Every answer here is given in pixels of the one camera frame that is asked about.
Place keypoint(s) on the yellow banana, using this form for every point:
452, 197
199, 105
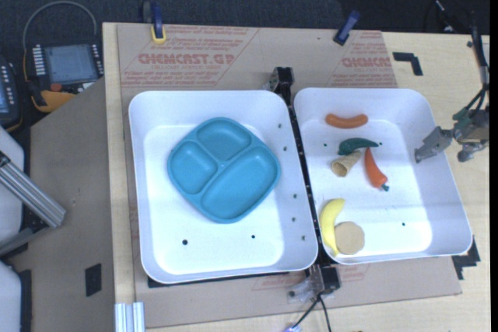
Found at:
330, 223

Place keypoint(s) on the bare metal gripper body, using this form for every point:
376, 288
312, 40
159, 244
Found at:
476, 130

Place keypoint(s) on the orange carrot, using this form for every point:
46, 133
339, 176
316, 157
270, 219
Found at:
373, 171

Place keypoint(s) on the tan round biscuit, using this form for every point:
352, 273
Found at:
350, 239

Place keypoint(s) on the tan ice cream cone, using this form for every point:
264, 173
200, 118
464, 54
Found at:
344, 165

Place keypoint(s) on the brown cardboard board red print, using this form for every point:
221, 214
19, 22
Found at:
241, 46

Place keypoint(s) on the thin black rod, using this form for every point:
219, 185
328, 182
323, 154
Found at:
302, 153

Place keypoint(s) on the white plastic tray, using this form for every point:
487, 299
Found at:
218, 250
410, 206

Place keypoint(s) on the orange sausage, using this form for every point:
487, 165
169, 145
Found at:
346, 121

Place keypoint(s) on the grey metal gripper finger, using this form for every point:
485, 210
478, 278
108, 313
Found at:
432, 144
468, 152

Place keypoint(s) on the green pepper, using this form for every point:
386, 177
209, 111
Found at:
352, 145

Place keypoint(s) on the blue divided plate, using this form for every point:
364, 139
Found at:
229, 182

